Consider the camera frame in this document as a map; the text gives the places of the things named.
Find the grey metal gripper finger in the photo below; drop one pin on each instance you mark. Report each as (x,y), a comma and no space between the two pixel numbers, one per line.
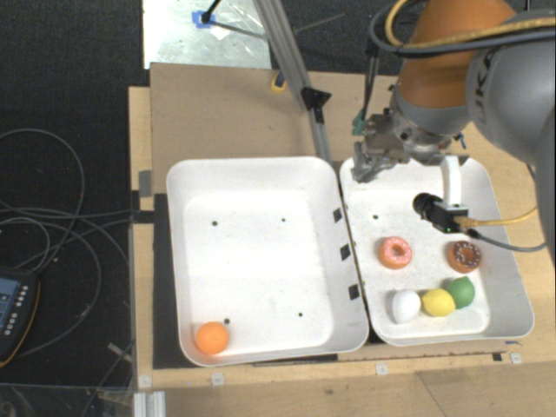
(384,161)
(361,165)

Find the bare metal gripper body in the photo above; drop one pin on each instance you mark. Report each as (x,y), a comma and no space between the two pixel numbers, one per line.
(391,135)

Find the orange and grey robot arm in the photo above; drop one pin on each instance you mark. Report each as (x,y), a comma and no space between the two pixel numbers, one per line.
(452,68)

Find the pink frosted doughnut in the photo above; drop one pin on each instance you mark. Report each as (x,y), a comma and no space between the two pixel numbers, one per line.
(386,256)

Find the brown chocolate doughnut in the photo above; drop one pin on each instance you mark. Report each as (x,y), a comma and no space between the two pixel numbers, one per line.
(456,262)

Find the white plastic tray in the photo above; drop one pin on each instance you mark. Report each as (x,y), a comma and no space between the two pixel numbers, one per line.
(434,276)
(260,254)

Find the brown cardboard board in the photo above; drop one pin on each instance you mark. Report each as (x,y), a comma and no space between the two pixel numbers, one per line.
(226,115)

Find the white egg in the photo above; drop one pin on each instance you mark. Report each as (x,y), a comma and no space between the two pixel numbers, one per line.
(406,306)

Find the yellow lemon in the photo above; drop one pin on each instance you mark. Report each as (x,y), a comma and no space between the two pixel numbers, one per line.
(438,303)

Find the green lime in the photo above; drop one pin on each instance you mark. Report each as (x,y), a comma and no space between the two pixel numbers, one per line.
(464,291)

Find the orange ball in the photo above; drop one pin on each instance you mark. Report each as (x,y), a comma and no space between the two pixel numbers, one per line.
(212,338)

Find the black cylinder on white bracket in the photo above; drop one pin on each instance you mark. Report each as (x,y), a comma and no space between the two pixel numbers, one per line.
(439,215)

